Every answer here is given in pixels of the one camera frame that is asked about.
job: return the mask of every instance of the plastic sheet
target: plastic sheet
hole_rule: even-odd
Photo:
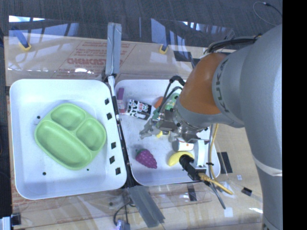
[[[18,28],[31,48],[25,51],[20,46],[14,30],[5,32],[8,88],[15,81],[27,78],[102,80],[107,24],[24,17],[10,20],[10,28]],[[192,22],[127,17],[118,17],[113,22],[122,24],[117,82],[187,77],[210,43],[234,36],[230,28]],[[163,46],[168,46],[166,51],[161,51]],[[233,192],[229,195],[217,189],[225,209],[216,193],[202,182],[150,186],[146,189],[165,217],[164,223],[153,230],[260,226],[261,187],[245,130],[220,125],[214,144],[221,164],[218,181]],[[12,149],[10,138],[12,210],[20,219],[14,229],[116,229],[114,216],[115,222],[128,219],[132,230],[147,229],[130,201],[127,188],[41,200],[23,198],[15,187]]]

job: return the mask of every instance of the white tray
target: white tray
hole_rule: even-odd
[[[124,185],[127,172],[111,95],[104,83],[97,80],[18,80],[11,86],[10,101],[15,182],[21,196],[42,199],[113,190]],[[39,120],[65,102],[83,108],[102,123],[107,133],[102,150],[88,166],[77,171],[54,161],[34,139]]]
[[[124,88],[125,98],[134,99],[146,104],[154,105],[159,97],[164,95],[169,80],[122,80],[116,84],[115,90]],[[175,86],[180,86],[176,81],[171,85],[169,91]],[[133,116],[120,115],[123,134],[127,145],[128,157],[131,164],[131,171],[135,180],[145,186],[188,183],[192,180],[188,177],[186,171],[178,163],[172,167],[167,165],[168,158],[174,153],[171,143],[167,136],[145,137],[141,139],[139,132],[144,128],[146,120]],[[200,137],[209,139],[210,130],[203,131]],[[157,160],[157,169],[150,169],[135,160],[135,150],[139,148],[148,149]],[[205,161],[208,161],[208,151],[205,152]],[[215,146],[213,146],[212,163],[215,176],[221,171],[220,163],[217,157]]]

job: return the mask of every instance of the toy banana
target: toy banana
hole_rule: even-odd
[[[190,157],[192,157],[194,159],[194,156],[190,152],[188,152],[188,151],[179,151],[179,152],[176,152],[172,156],[169,157],[167,164],[169,166],[174,166],[176,163],[179,162],[179,158],[182,155],[188,155],[188,156],[190,156]]]

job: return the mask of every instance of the dark gray carpet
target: dark gray carpet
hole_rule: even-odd
[[[128,39],[137,30],[135,20],[155,18],[188,21],[233,28],[236,36],[263,34],[273,25],[261,20],[253,11],[257,1],[273,5],[283,12],[283,0],[0,0],[0,28],[8,34],[9,15],[67,20],[81,23],[107,24],[126,20]],[[272,24],[281,24],[280,14],[257,3],[257,14]],[[5,98],[4,56],[0,47],[0,218],[11,214],[11,192],[8,176],[8,132]]]

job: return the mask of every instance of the green plate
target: green plate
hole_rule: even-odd
[[[51,110],[37,125],[35,141],[68,169],[88,165],[106,142],[106,129],[88,112],[72,103]]]

